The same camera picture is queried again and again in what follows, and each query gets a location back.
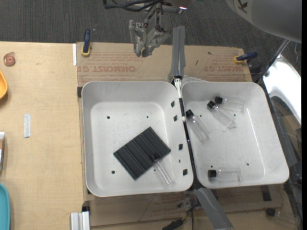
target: black cap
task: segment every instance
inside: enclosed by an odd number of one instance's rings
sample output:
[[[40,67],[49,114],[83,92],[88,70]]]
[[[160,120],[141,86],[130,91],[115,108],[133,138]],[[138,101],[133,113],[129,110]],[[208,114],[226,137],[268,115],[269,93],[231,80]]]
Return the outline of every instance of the black cap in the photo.
[[[208,177],[209,178],[216,177],[216,170],[208,170]]]
[[[215,101],[215,103],[217,103],[217,104],[222,104],[223,99],[222,99],[222,97],[216,96],[216,98],[215,98],[214,101]]]
[[[187,111],[186,111],[186,116],[187,116],[188,118],[190,118],[190,117],[193,117],[193,116],[194,116],[194,114],[193,114],[193,112],[192,112],[192,110],[191,110],[191,109],[189,109],[189,110],[187,110]]]
[[[213,101],[209,101],[209,103],[207,104],[208,107],[210,107],[210,109],[214,108],[215,103]]]
[[[150,155],[149,158],[150,158],[151,162],[153,162],[153,163],[156,162],[159,159],[158,154],[156,154],[156,153],[153,153],[152,155]]]
[[[267,213],[268,216],[273,217],[273,216],[275,216],[276,210],[272,209],[272,208],[267,208],[265,210],[265,213]]]

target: black connector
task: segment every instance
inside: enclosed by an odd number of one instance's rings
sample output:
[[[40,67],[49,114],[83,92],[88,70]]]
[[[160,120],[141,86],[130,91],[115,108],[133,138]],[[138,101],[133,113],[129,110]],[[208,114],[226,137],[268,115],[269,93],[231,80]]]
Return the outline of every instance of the black connector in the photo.
[[[172,221],[172,223],[167,225],[166,227],[163,227],[162,230],[173,230],[173,229],[179,228],[182,225],[183,225],[183,220],[178,219],[176,221]]]

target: white plastic tray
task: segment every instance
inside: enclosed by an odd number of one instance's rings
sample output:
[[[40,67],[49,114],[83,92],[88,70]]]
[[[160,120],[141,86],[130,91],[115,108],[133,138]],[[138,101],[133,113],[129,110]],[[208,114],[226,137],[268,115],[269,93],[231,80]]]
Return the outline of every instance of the white plastic tray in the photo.
[[[94,81],[83,87],[82,102],[86,184],[91,193],[99,197],[126,196],[180,192],[191,187],[192,168],[173,85]],[[163,159],[175,178],[170,188],[163,187],[153,169],[134,180],[113,155],[148,127],[171,149]]]
[[[191,109],[209,130],[200,143],[189,129],[197,177],[208,188],[278,184],[288,179],[289,169],[263,89],[249,82],[187,82],[182,86],[185,110]],[[244,112],[232,112],[236,127],[228,129],[207,108],[215,96],[245,100]],[[241,170],[241,178],[209,179],[208,170]]]

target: brown round object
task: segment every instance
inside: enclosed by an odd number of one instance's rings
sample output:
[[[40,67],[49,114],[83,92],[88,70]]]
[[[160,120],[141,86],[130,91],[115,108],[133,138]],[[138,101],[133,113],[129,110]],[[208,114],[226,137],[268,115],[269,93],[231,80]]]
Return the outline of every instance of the brown round object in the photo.
[[[12,66],[15,64],[15,58],[14,56],[7,56],[4,58],[4,64],[7,66]]]

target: yellow and black clamp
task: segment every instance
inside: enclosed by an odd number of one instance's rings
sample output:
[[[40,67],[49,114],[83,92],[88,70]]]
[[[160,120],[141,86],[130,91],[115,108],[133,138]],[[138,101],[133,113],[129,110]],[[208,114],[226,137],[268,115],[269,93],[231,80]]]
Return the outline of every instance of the yellow and black clamp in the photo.
[[[241,55],[241,56],[235,56],[234,62],[236,64],[242,64],[244,62],[244,60],[247,60],[247,62],[249,62],[251,59],[256,58],[257,56],[258,56],[257,52],[246,53],[246,54]]]
[[[90,34],[91,34],[91,30],[86,29],[84,33],[84,45],[81,48],[81,55],[84,57],[87,57],[90,55],[90,51],[91,51]]]

